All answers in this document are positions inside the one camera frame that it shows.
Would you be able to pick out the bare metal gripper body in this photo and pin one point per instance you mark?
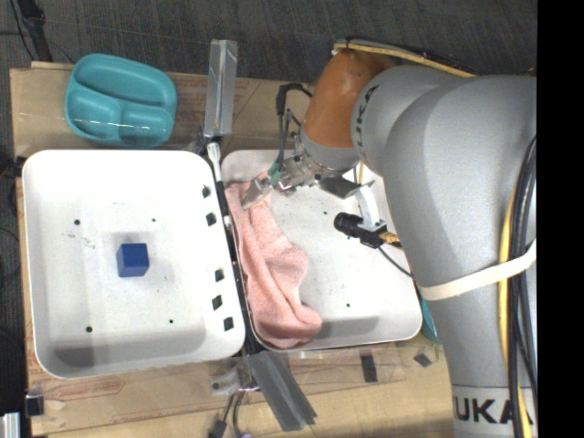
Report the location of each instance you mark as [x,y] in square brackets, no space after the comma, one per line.
[296,174]

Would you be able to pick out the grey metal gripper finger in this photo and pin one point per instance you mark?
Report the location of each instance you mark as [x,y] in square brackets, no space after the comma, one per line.
[255,192]

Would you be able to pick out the pink cloth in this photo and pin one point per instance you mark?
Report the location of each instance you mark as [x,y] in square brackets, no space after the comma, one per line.
[274,272]

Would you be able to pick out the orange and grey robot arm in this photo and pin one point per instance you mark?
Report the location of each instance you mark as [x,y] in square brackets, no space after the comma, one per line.
[447,162]

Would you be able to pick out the white plastic tray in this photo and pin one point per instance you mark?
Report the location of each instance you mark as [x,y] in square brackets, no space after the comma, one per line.
[137,299]
[356,272]

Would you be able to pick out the blue cube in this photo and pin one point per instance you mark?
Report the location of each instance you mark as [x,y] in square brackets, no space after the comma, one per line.
[132,260]

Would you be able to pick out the teal divided plate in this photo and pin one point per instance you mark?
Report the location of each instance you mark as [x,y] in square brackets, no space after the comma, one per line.
[119,101]

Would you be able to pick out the brown cardboard board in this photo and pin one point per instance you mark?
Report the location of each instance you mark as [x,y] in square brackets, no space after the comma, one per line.
[150,397]

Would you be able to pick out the black cylinder on white bracket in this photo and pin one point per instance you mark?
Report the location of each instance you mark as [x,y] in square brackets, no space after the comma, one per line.
[353,224]

